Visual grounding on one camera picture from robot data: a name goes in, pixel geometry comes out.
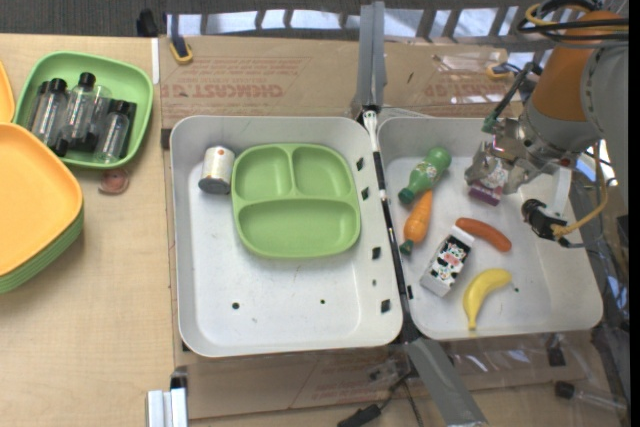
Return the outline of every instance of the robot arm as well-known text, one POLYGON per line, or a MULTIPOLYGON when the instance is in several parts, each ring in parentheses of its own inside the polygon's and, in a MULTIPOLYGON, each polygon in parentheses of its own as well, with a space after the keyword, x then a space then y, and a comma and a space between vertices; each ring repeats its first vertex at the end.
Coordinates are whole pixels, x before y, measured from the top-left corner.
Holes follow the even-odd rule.
MULTIPOLYGON (((613 30, 628 26, 628 20, 593 9, 578 21, 568 24, 572 28, 558 38, 562 44, 549 56, 520 117, 496 121, 492 115, 485 120, 483 130, 492 138, 481 145, 465 172, 469 185, 478 180, 486 183, 496 170, 503 170, 502 193, 511 194, 542 173, 570 175, 581 154, 604 139, 628 208, 628 33, 626 44, 612 37, 613 30)), ((530 70, 525 67, 516 76, 512 92, 530 70)), ((525 204, 525 219, 537 215, 541 206, 541 202, 525 204)), ((526 220, 534 226, 532 219, 526 220)), ((536 233, 559 238, 542 228, 536 233)))

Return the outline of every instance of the orange plate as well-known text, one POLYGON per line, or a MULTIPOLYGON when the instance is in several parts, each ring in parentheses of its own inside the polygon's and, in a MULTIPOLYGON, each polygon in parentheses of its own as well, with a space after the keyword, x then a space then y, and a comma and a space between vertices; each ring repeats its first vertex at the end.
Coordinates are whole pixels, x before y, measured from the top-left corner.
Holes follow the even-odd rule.
POLYGON ((13 118, 15 108, 16 104, 11 93, 9 77, 7 77, 2 61, 0 61, 0 122, 9 123, 13 118))
POLYGON ((37 256, 77 218, 82 189, 25 128, 0 123, 0 276, 37 256))

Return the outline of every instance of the stack of plates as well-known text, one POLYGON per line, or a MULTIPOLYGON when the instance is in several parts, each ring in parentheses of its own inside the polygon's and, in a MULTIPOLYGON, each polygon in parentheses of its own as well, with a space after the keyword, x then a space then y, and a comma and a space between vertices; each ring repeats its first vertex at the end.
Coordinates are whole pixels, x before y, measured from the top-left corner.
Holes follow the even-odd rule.
POLYGON ((84 221, 80 184, 33 134, 9 123, 13 110, 0 65, 0 293, 53 262, 84 221))

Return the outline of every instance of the toy carrot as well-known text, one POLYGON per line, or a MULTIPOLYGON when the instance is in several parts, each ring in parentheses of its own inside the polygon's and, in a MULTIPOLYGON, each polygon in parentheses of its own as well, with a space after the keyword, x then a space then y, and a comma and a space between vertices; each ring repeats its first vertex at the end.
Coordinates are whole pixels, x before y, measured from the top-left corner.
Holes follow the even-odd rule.
POLYGON ((429 219, 431 218, 431 203, 433 201, 433 190, 428 189, 413 207, 411 214, 404 223, 405 242, 400 246, 400 251, 405 255, 410 255, 413 245, 421 242, 427 235, 429 219))

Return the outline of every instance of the green bottle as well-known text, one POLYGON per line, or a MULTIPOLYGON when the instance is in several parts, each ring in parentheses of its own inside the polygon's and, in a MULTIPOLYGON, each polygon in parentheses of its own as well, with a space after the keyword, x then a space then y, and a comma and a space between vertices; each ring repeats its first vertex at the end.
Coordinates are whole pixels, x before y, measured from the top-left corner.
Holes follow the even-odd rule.
POLYGON ((451 155, 440 146, 434 146, 409 175, 409 185, 398 193, 400 201, 411 203, 416 194, 431 189, 451 164, 451 155))

